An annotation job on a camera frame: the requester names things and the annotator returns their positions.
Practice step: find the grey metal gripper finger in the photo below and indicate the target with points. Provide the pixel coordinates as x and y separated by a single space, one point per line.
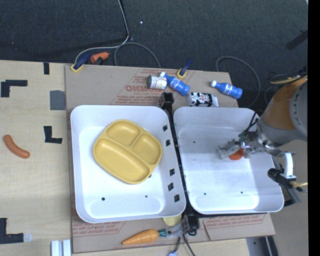
223 152
231 143

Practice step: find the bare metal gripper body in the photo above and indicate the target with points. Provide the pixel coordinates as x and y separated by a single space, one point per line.
257 143

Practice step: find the orange round toy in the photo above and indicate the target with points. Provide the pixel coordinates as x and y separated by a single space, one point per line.
236 155

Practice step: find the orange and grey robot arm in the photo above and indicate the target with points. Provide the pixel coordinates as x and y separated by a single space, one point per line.
282 112

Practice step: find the white plastic tray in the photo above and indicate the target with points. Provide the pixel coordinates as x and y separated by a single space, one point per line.
125 200
225 180

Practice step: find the cow print milk carton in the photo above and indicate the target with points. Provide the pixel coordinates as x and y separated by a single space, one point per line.
201 99

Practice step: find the blue bottle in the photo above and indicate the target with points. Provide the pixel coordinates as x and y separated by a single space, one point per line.
177 84
228 89

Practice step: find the yellow round toy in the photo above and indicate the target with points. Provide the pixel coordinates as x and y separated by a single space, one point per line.
172 220

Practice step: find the white can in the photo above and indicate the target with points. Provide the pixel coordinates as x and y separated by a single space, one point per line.
157 83

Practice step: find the yellow divided plate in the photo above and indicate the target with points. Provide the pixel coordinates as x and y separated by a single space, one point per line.
125 152

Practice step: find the orange carrot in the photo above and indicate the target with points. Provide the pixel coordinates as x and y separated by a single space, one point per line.
142 237

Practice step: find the brown cardboard board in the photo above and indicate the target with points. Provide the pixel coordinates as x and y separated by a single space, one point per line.
100 85

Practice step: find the orange sausage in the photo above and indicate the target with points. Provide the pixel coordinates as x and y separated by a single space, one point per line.
15 147

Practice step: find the black cylinder on white bracket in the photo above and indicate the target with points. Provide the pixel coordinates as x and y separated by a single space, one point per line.
287 165

